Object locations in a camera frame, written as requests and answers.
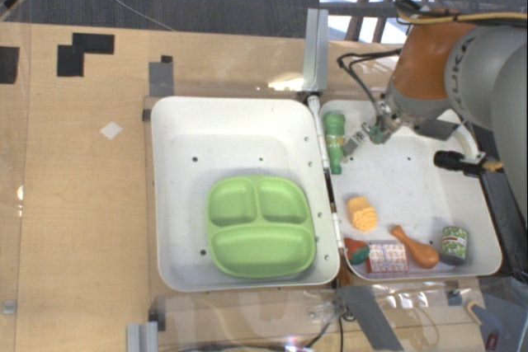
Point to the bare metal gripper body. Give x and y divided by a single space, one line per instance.
385 123

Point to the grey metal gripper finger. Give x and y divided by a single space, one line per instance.
361 133
349 147

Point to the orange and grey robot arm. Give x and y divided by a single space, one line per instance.
474 66

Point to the green plastic bottle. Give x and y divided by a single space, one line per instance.
334 128

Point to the yellow toy corn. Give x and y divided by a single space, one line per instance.
362 213

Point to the white plastic tray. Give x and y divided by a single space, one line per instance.
185 198
412 193

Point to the red toy strawberry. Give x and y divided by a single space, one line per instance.
355 250

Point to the orange toy chicken drumstick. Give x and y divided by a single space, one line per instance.
420 251

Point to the green divided plate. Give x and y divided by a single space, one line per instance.
260 247

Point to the green and white can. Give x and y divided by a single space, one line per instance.
453 245

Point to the black cylinder on white bracket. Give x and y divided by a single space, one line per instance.
453 161

